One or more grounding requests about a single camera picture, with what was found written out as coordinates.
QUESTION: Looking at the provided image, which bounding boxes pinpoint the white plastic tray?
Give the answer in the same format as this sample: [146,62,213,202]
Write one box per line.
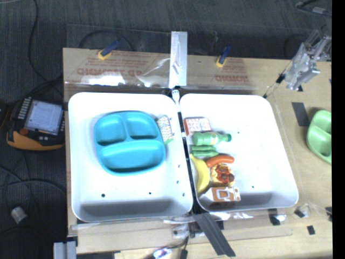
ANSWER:
[178,93,300,213]
[67,91,194,223]

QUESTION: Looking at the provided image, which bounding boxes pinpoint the small grey can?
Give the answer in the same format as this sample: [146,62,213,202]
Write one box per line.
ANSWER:
[10,206,29,224]

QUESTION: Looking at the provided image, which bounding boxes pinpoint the orange and white carton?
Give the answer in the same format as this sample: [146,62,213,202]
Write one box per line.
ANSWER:
[208,186,242,203]

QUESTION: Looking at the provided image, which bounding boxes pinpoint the white and green carton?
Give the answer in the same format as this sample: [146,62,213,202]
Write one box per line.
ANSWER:
[156,115,174,146]

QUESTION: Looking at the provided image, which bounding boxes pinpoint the orange sausage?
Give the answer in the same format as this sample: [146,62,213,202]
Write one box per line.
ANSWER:
[205,155,235,168]

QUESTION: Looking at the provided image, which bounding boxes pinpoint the pizza slice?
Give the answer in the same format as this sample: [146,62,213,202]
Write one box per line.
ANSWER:
[210,163,236,188]

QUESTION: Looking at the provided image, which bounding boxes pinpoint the brown cardboard board red print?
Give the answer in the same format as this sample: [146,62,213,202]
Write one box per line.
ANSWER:
[62,47,333,256]

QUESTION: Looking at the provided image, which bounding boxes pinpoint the blue divided plate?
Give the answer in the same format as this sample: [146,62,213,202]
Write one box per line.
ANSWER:
[93,110,166,176]

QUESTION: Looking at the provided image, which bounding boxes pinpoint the green plastic bottle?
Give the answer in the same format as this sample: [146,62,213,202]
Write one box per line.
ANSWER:
[191,131,232,146]

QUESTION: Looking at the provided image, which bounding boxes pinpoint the green pea pods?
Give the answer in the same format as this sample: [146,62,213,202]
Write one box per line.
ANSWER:
[190,144,219,158]

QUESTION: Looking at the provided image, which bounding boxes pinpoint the red and white packet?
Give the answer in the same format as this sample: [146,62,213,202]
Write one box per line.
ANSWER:
[183,116,212,137]

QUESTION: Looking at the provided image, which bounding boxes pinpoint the yellow banana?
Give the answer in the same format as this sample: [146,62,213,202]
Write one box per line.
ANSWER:
[189,153,211,195]

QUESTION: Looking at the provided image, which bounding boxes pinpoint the thin black and white rod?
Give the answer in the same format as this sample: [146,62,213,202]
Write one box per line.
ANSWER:
[171,89,198,213]

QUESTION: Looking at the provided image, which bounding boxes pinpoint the green divided plate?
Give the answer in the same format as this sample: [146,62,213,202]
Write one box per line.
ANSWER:
[306,110,333,165]

